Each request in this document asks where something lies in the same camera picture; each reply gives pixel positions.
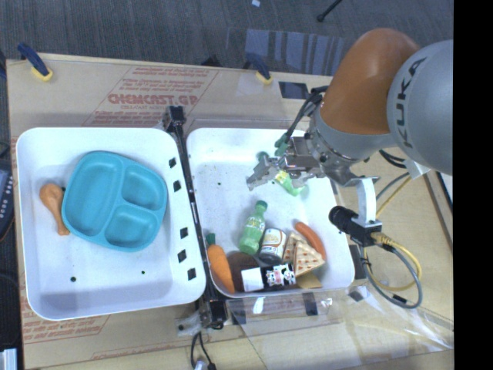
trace toy carrot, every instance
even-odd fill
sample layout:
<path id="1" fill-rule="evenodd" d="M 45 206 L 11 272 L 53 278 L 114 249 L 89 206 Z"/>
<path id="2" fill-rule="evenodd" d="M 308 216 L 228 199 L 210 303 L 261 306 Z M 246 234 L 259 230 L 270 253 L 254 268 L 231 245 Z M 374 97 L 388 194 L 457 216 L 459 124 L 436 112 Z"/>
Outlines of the toy carrot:
<path id="1" fill-rule="evenodd" d="M 327 259 L 327 255 L 325 254 L 324 243 L 318 237 L 318 234 L 313 231 L 311 227 L 304 224 L 303 222 L 296 222 L 294 228 L 300 233 L 303 237 L 305 237 L 308 241 L 308 244 L 320 255 L 324 260 Z"/>
<path id="2" fill-rule="evenodd" d="M 233 276 L 231 275 L 230 263 L 228 262 L 224 249 L 215 243 L 209 244 L 207 257 L 209 258 L 210 270 L 223 283 L 228 292 L 233 294 L 235 292 Z"/>

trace blue clamp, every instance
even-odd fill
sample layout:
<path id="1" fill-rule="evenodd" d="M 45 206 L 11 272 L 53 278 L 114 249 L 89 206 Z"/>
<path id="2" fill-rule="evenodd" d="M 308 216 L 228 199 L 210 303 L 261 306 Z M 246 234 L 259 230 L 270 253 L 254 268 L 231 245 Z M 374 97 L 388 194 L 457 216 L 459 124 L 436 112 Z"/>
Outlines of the blue clamp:
<path id="1" fill-rule="evenodd" d="M 273 77 L 269 73 L 269 67 L 263 62 L 262 58 L 253 52 L 246 53 L 246 60 L 248 63 L 253 64 L 257 69 L 256 77 L 265 85 L 270 85 L 273 81 Z"/>
<path id="2" fill-rule="evenodd" d="M 3 52 L 0 50 L 0 78 L 7 79 L 7 65 L 6 65 L 7 59 L 5 58 L 5 55 Z"/>
<path id="3" fill-rule="evenodd" d="M 42 81 L 49 81 L 53 76 L 53 71 L 46 67 L 46 64 L 39 57 L 38 53 L 24 42 L 20 42 L 17 46 L 21 55 L 32 64 L 31 71 Z"/>

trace clear plastic sheet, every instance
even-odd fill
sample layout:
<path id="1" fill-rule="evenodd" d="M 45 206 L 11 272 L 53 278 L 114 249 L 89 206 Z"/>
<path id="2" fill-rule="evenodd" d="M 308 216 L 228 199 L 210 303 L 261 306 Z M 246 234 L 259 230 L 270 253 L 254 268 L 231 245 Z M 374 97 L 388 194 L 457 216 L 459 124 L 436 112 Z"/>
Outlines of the clear plastic sheet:
<path id="1" fill-rule="evenodd" d="M 228 308 L 244 321 L 241 327 L 268 369 L 337 370 L 454 347 L 451 320 L 393 305 L 370 285 L 317 292 L 311 299 L 307 306 L 300 294 L 252 298 L 228 301 Z M 306 355 L 293 354 L 307 350 L 313 352 L 309 364 L 301 362 Z"/>

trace cheese wedge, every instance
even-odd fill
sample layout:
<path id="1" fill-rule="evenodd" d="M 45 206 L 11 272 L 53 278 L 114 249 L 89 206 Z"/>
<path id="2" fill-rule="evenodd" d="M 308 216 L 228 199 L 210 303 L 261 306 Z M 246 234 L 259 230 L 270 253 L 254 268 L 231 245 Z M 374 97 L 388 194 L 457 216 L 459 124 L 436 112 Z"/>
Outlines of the cheese wedge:
<path id="1" fill-rule="evenodd" d="M 293 263 L 294 262 L 294 248 L 296 243 L 301 242 L 307 244 L 307 240 L 298 233 L 291 232 L 286 240 L 286 246 L 284 247 L 283 253 L 283 263 Z"/>
<path id="2" fill-rule="evenodd" d="M 308 271 L 313 271 L 325 263 L 322 255 L 316 252 L 309 244 L 296 242 L 294 248 L 294 276 L 298 277 Z"/>

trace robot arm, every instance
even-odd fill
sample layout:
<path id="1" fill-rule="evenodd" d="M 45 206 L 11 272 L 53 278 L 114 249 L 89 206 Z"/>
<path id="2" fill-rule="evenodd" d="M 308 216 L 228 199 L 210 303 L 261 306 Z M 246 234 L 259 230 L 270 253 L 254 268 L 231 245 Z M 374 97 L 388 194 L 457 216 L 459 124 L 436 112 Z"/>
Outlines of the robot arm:
<path id="1" fill-rule="evenodd" d="M 287 136 L 283 153 L 264 157 L 250 189 L 287 171 L 294 187 L 312 177 L 339 185 L 360 181 L 350 167 L 399 146 L 412 167 L 452 175 L 452 41 L 423 49 L 393 29 L 375 29 L 350 48 L 303 137 Z"/>

